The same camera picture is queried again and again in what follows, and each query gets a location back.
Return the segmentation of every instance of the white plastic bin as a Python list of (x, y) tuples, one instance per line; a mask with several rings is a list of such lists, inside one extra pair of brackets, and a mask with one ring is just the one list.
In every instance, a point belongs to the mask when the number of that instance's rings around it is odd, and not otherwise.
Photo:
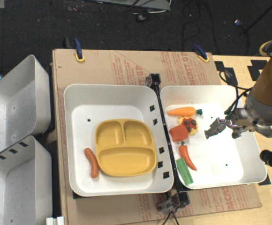
[[(174, 178), (155, 92), (145, 86), (73, 84), (64, 92), (69, 181), (80, 196), (162, 193)], [(101, 171), (92, 179), (85, 148), (95, 153), (94, 135), (99, 123), (111, 119), (134, 119), (151, 130), (157, 166), (145, 175), (110, 177)]]
[(28, 136), (0, 153), (0, 225), (45, 225), (52, 212), (51, 155)]
[[(193, 183), (190, 189), (203, 189), (230, 185), (258, 183), (265, 180), (267, 170), (261, 161), (260, 149), (254, 133), (245, 132), (233, 139), (232, 129), (226, 128), (222, 133), (205, 137), (205, 130), (214, 120), (225, 118), (224, 111), (235, 100), (235, 89), (228, 85), (219, 86), (166, 86), (160, 92), (167, 129), (178, 125), (177, 116), (167, 111), (193, 106), (202, 109), (203, 115), (196, 115), (198, 133), (185, 140), (189, 156), (197, 171), (189, 169)], [(243, 107), (241, 99), (238, 107)], [(175, 160), (181, 158), (178, 148), (181, 142), (172, 142)], [(181, 182), (186, 186), (180, 173)]]
[(30, 55), (0, 80), (0, 152), (51, 121), (49, 77)]

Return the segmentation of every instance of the yellow plate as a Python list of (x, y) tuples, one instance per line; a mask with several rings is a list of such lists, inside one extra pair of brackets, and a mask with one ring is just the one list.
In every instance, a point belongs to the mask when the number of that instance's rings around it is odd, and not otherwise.
[(138, 120), (101, 122), (95, 131), (95, 148), (100, 169), (112, 177), (143, 175), (157, 164), (151, 131)]

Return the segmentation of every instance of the toy carrot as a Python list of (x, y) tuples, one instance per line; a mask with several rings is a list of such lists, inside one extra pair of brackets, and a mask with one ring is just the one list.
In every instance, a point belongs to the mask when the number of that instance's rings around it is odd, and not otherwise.
[(188, 167), (190, 167), (192, 170), (197, 170), (196, 166), (192, 163), (189, 154), (188, 154), (188, 147), (184, 145), (184, 142), (181, 143), (181, 146), (179, 147), (179, 153), (182, 158), (185, 159), (186, 164)]
[(203, 111), (202, 109), (195, 109), (194, 107), (180, 107), (176, 108), (173, 110), (170, 110), (167, 112), (168, 115), (173, 115), (173, 116), (182, 116), (182, 117), (192, 117), (195, 114), (202, 115)]

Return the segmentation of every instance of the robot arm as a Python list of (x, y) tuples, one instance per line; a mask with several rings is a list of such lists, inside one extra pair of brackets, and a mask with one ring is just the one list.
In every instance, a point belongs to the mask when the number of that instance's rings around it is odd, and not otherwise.
[[(232, 137), (237, 138), (241, 133), (258, 132), (267, 138), (272, 138), (272, 41), (263, 44), (259, 52), (263, 56), (271, 58), (264, 67), (254, 87), (247, 95), (244, 108), (236, 108), (225, 119), (217, 118), (210, 129), (205, 131), (208, 139), (210, 136), (221, 133), (226, 127), (233, 130)], [(260, 158), (272, 167), (272, 152), (264, 150)]]

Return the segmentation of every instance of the cardboard sheet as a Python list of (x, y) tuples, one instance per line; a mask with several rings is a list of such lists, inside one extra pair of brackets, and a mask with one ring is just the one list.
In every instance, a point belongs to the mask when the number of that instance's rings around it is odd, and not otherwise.
[[(58, 134), (61, 206), (68, 225), (119, 225), (164, 219), (157, 211), (164, 194), (74, 198), (68, 179), (68, 155), (63, 93), (74, 83), (144, 85), (149, 73), (159, 73), (161, 86), (220, 85), (213, 56), (202, 62), (194, 52), (138, 52), (83, 50), (78, 63), (74, 50), (53, 51), (53, 79)], [(177, 217), (261, 207), (256, 186), (240, 185), (188, 192), (190, 205)]]

